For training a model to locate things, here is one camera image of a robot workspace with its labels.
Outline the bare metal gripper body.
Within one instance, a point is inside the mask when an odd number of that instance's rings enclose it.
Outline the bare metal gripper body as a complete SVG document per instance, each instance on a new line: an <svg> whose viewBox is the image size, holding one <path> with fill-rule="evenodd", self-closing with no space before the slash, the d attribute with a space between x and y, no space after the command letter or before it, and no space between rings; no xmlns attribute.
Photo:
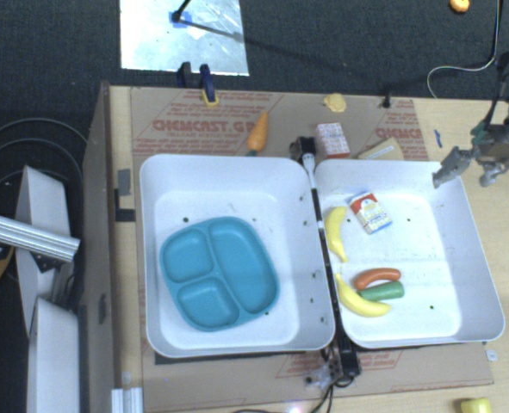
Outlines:
<svg viewBox="0 0 509 413"><path fill-rule="evenodd" d="M500 124L492 124L493 112L472 131L473 155L478 164L487 171L509 170L509 108L507 116Z"/></svg>

